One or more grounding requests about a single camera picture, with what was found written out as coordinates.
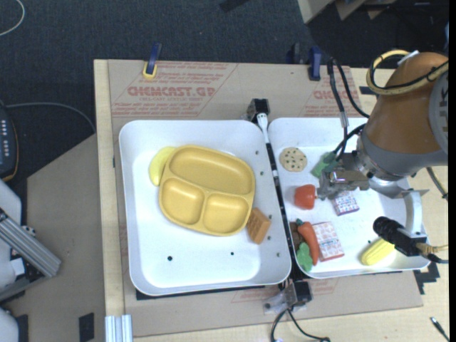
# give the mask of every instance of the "table surface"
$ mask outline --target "table surface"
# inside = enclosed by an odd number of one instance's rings
[[[306,74],[306,67],[294,67]],[[356,87],[366,86],[366,69],[352,68]],[[108,316],[125,313],[123,278],[120,264],[120,244],[117,213],[115,170],[113,168],[113,132],[110,115],[110,86],[107,60],[95,60],[95,104],[97,116],[98,165],[100,173],[101,222],[103,234],[103,265],[105,280],[105,309]],[[377,81],[385,81],[391,70],[377,70]],[[371,95],[361,95],[366,112],[372,110],[375,100]],[[447,188],[447,167],[435,168],[437,176]],[[426,171],[410,179],[415,189],[430,189],[423,197],[423,219],[432,244],[448,243],[448,207],[441,199]],[[432,325],[434,316],[449,334],[450,302],[448,265],[439,265],[440,278],[424,286],[423,307],[365,314],[315,318],[299,321],[302,328],[315,336],[329,336],[332,341],[444,341]],[[140,342],[158,341],[269,341],[271,324],[258,324],[208,331],[175,333],[165,336],[135,338]],[[275,332],[284,341],[307,341],[291,321],[281,322]]]

